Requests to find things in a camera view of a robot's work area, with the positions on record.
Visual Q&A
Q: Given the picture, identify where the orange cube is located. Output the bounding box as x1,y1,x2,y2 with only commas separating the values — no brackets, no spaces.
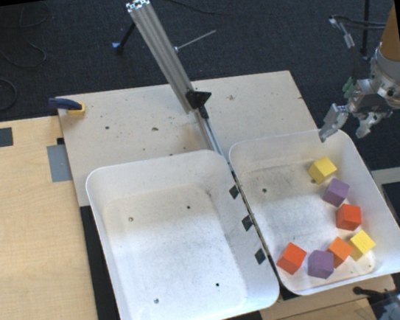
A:
324,234,357,270

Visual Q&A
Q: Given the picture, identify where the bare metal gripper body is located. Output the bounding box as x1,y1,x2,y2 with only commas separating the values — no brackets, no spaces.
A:
343,73,400,123

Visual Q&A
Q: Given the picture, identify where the red-orange cube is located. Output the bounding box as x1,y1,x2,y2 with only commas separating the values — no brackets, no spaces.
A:
272,239,311,278
332,200,365,234

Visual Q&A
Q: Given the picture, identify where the white plastic tray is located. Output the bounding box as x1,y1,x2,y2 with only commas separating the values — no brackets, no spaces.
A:
226,117,400,305
82,140,286,320

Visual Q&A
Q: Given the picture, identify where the pale wood board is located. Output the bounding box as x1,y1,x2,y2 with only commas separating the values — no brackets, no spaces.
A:
55,52,400,320

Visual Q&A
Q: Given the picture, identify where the purple cube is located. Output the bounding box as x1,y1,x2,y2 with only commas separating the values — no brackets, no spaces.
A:
318,175,354,210
303,247,338,282

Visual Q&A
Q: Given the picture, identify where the yellow cube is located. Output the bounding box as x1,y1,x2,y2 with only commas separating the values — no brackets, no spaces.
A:
305,154,340,187
345,227,379,262

